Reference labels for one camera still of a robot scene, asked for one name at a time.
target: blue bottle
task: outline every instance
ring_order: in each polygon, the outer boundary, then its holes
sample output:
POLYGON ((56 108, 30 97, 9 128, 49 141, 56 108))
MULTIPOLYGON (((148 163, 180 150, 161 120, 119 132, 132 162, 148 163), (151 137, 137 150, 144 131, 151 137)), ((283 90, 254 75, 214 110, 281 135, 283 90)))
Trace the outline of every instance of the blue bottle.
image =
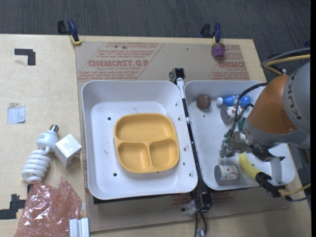
MULTIPOLYGON (((217 105, 225 105, 225 106, 234 106, 237 104, 238 95, 230 95, 227 97, 218 97, 216 98, 216 104, 217 105)), ((247 104, 251 103, 251 99, 249 96, 244 95, 240 101, 239 106, 245 107, 247 104)))

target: white plastic tray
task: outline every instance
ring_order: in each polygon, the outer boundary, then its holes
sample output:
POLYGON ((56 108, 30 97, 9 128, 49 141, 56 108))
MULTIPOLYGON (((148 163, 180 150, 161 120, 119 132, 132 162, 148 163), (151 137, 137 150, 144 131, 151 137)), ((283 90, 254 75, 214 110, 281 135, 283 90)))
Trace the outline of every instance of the white plastic tray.
POLYGON ((88 186, 98 199, 187 193, 198 182, 178 87, 169 81, 91 81, 82 88, 88 186), (114 126, 128 114, 160 113, 176 129, 180 158, 159 173, 125 170, 115 151, 114 126))
MULTIPOLYGON (((232 126, 232 122, 223 122, 220 116, 221 108, 216 105, 216 98, 226 95, 239 95, 247 88, 259 83, 258 81, 190 81, 184 87, 189 118, 192 125, 194 140, 197 147, 198 159, 205 184, 214 190, 231 190, 257 187, 258 183, 248 177, 240 168, 238 154, 230 158, 221 158, 223 135, 232 126), (200 94, 206 94, 211 98, 209 109, 200 110, 196 104, 196 98, 200 94), (234 164, 238 168, 239 177, 237 180, 222 181, 217 183, 214 177, 216 165, 234 164)), ((259 87, 247 95, 251 97, 252 103, 258 98, 263 87, 259 87)), ((249 115, 249 107, 244 113, 244 117, 249 115)), ((281 144, 270 150, 275 156, 285 156, 281 161, 282 181, 290 183, 295 178, 295 166, 286 144, 281 144)), ((271 175, 271 165, 269 162, 261 162, 253 154, 247 154, 248 159, 257 169, 271 175)))

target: brown ball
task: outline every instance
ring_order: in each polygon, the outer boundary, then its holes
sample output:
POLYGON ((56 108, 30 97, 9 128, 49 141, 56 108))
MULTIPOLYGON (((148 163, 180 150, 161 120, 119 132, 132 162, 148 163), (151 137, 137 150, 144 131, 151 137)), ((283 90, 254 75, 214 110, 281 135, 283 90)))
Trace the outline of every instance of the brown ball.
POLYGON ((197 107, 207 109, 211 105, 211 99, 208 95, 201 94, 197 97, 197 107))

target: red plastic bag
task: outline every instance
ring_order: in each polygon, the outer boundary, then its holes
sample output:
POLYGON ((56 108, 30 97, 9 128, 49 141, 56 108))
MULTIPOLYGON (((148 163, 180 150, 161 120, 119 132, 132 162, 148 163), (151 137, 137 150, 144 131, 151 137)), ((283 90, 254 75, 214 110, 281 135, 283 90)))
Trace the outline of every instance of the red plastic bag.
POLYGON ((35 182, 14 237, 68 237, 69 219, 78 219, 81 199, 61 178, 58 188, 35 182))

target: can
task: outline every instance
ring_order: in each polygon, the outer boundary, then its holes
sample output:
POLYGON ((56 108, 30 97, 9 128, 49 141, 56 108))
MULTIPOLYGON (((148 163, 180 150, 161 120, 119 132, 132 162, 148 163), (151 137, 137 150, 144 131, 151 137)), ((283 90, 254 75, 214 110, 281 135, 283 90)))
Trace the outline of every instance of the can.
POLYGON ((236 180, 238 178, 238 168, 236 165, 216 165, 214 176, 217 182, 236 180))

